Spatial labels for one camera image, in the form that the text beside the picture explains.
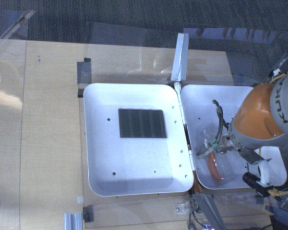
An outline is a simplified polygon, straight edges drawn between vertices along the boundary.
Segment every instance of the dark gray rectangle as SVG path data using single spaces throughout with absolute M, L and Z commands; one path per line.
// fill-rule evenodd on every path
M 162 110 L 119 109 L 121 138 L 166 138 Z

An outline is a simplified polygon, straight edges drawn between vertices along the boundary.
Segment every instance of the wooden surface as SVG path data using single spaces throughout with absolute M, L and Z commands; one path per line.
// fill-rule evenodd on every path
M 197 74 L 195 78 L 202 80 L 210 71 L 230 74 L 224 52 L 191 51 L 189 55 L 188 74 Z M 174 50 L 27 42 L 22 126 L 0 125 L 2 132 L 15 132 L 9 133 L 9 139 L 0 140 L 5 142 L 4 146 L 0 145 L 3 148 L 0 151 L 0 229 L 61 230 L 64 229 L 64 213 L 82 211 L 84 204 L 78 200 L 87 189 L 83 183 L 76 64 L 84 57 L 92 59 L 93 79 L 96 81 L 111 79 L 115 74 L 120 74 L 122 79 L 152 75 L 154 80 L 166 80 L 170 76 Z M 8 73 L 2 74 L 7 79 L 12 78 Z M 2 119 L 6 115 L 6 109 L 0 112 Z M 19 117 L 18 113 L 15 117 L 9 115 L 7 119 L 16 120 L 19 125 Z M 21 153 L 19 149 L 16 149 L 16 154 L 8 150 L 13 147 L 11 137 L 18 141 L 18 146 L 21 144 Z M 13 194 L 17 199 L 14 203 L 11 200 Z M 5 199 L 15 205 L 14 210 L 11 205 L 3 203 Z M 9 222 L 6 216 L 10 215 L 15 215 L 14 225 L 4 225 Z M 100 221 L 105 222 L 111 217 L 115 219 L 114 215 L 103 215 Z M 224 218 L 231 229 L 234 226 L 243 228 L 244 224 L 262 227 L 270 222 L 267 215 L 253 215 L 251 221 L 248 219 L 247 216 L 230 215 Z M 184 230 L 187 221 L 103 229 Z

